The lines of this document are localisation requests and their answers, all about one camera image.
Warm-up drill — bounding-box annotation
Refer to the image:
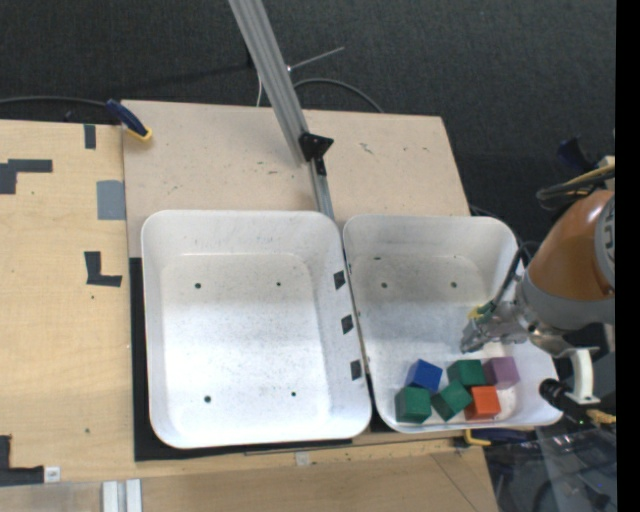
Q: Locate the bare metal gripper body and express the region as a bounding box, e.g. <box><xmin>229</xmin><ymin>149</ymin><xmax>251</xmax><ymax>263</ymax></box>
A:
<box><xmin>468</xmin><ymin>301</ymin><xmax>571</xmax><ymax>356</ymax></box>

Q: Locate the green cube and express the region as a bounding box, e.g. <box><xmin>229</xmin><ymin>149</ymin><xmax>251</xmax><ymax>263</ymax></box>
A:
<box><xmin>394</xmin><ymin>385</ymin><xmax>433</xmax><ymax>425</ymax></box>
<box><xmin>430</xmin><ymin>379</ymin><xmax>474</xmax><ymax>423</ymax></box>
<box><xmin>445</xmin><ymin>359</ymin><xmax>488</xmax><ymax>388</ymax></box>

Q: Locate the purple cube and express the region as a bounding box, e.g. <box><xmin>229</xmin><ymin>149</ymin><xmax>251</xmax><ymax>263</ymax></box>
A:
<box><xmin>482</xmin><ymin>355</ymin><xmax>522</xmax><ymax>391</ymax></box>

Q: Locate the blue cube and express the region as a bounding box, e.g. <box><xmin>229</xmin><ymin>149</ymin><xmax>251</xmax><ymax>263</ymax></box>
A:
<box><xmin>404</xmin><ymin>358</ymin><xmax>445</xmax><ymax>394</ymax></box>

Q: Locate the white plastic tray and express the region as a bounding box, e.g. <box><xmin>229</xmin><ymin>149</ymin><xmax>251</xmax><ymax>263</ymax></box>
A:
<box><xmin>342</xmin><ymin>214</ymin><xmax>565</xmax><ymax>435</ymax></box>
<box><xmin>140</xmin><ymin>209</ymin><xmax>373</xmax><ymax>450</ymax></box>

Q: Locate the orange cube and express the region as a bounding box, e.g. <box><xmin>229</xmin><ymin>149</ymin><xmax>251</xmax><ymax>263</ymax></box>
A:
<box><xmin>464</xmin><ymin>384</ymin><xmax>503</xmax><ymax>422</ymax></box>

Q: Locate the pale wood board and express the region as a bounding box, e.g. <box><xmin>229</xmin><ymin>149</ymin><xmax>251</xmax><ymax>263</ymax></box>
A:
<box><xmin>121</xmin><ymin>99</ymin><xmax>539</xmax><ymax>457</ymax></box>

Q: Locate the black cylinder on white bracket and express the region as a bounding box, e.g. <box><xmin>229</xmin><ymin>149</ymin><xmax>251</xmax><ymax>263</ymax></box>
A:
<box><xmin>538</xmin><ymin>346</ymin><xmax>602</xmax><ymax>422</ymax></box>

